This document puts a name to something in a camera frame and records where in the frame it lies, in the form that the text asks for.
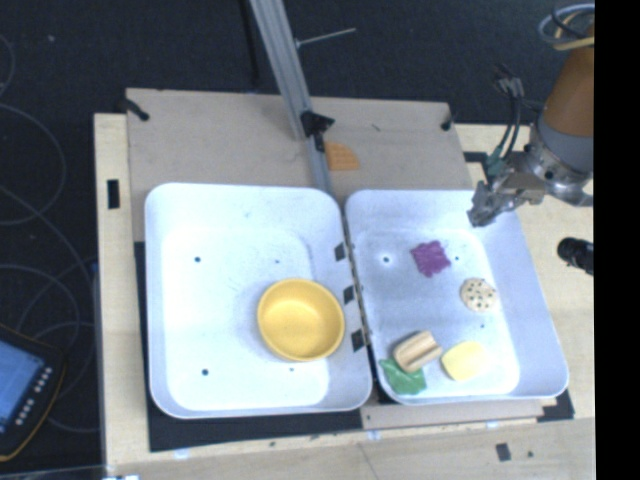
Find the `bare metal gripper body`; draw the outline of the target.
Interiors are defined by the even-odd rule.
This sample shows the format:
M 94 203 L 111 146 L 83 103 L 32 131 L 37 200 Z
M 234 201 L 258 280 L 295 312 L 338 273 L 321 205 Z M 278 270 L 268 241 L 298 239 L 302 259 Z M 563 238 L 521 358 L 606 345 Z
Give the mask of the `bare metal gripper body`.
M 511 153 L 490 182 L 491 191 L 512 200 L 540 204 L 545 196 L 573 207 L 592 207 L 594 197 L 585 191 L 591 173 L 583 173 L 560 161 L 545 149 Z

